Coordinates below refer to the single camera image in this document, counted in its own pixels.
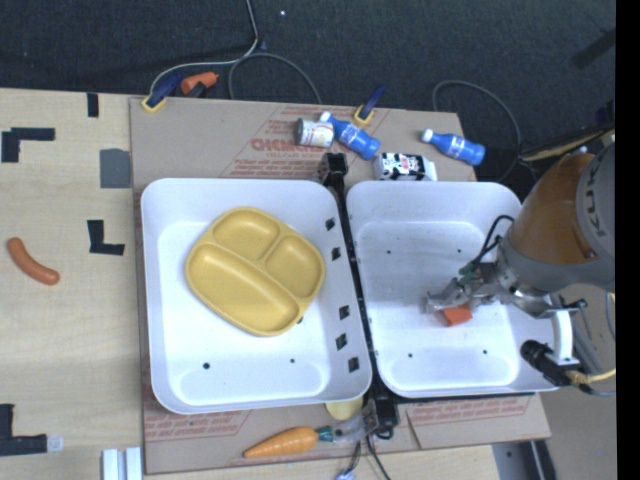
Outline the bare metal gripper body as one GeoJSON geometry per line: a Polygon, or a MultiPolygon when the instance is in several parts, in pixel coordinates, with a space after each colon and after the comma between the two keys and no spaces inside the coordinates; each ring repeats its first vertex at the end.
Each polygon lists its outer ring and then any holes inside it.
{"type": "Polygon", "coordinates": [[[534,318],[547,318],[552,312],[549,293],[519,279],[514,270],[500,263],[481,263],[469,287],[472,309],[499,303],[515,306],[534,318]]]}

